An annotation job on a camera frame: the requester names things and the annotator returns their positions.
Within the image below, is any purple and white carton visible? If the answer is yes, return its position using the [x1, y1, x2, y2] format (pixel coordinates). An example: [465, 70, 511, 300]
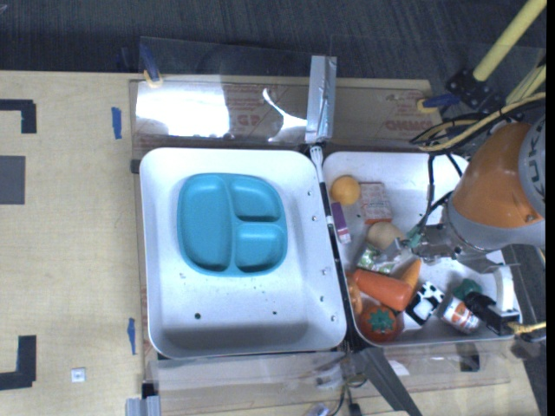
[330, 201, 353, 246]

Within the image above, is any brown toy potato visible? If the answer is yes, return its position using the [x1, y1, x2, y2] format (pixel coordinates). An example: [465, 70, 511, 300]
[366, 220, 407, 251]

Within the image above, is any red tomato with green top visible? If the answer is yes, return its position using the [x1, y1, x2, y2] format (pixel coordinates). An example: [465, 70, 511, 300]
[358, 302, 403, 344]

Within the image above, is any orange toy fruit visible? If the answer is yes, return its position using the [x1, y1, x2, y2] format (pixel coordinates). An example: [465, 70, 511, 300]
[330, 174, 362, 207]

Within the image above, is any yellow-orange toy food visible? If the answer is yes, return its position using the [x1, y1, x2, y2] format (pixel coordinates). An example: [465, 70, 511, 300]
[346, 274, 364, 316]

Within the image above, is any orange toy carrot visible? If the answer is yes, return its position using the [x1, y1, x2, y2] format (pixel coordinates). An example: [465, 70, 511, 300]
[350, 268, 414, 313]

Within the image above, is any white can with green lid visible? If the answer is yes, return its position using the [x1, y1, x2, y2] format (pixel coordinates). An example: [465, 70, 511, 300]
[439, 278, 484, 335]

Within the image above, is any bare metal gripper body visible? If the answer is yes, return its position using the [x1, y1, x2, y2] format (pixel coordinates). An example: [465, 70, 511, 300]
[409, 223, 463, 264]

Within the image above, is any red and white packet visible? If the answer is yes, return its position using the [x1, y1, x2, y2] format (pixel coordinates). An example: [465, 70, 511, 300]
[359, 181, 394, 225]

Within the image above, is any green and white packet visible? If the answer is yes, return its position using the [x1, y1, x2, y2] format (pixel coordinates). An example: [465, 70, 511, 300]
[356, 246, 398, 276]

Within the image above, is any white plastic tray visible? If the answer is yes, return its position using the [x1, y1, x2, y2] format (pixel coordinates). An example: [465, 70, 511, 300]
[138, 146, 349, 361]
[322, 151, 522, 348]

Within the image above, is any blue divided plate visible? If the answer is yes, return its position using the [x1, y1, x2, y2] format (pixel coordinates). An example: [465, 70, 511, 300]
[176, 172, 289, 277]

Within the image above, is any black and white carton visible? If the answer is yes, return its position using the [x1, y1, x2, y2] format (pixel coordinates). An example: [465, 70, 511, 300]
[404, 280, 446, 326]

